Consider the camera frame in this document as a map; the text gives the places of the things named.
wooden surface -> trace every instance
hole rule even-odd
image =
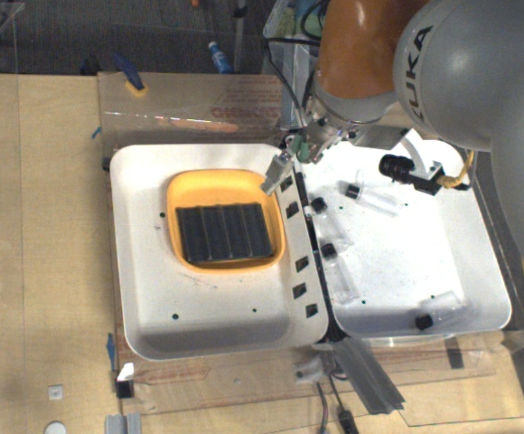
[[[53,420],[70,434],[102,433],[106,415],[121,409],[105,347],[116,314],[101,136],[92,137],[97,86],[94,78],[20,76],[17,98],[15,78],[0,76],[0,434],[41,433]],[[491,371],[478,377],[399,381],[407,400],[401,412],[368,416],[344,385],[342,397],[361,434],[524,433],[519,382],[509,353],[496,343]],[[251,382],[235,383],[276,377],[272,364],[256,368]],[[231,366],[224,371],[232,377]],[[54,385],[62,386],[61,400],[49,398]],[[192,388],[210,399],[229,391],[175,382],[167,391],[182,399]],[[322,407],[308,393],[148,414],[143,432],[315,433]],[[328,397],[333,420],[336,405]],[[329,431],[341,432],[334,423]]]

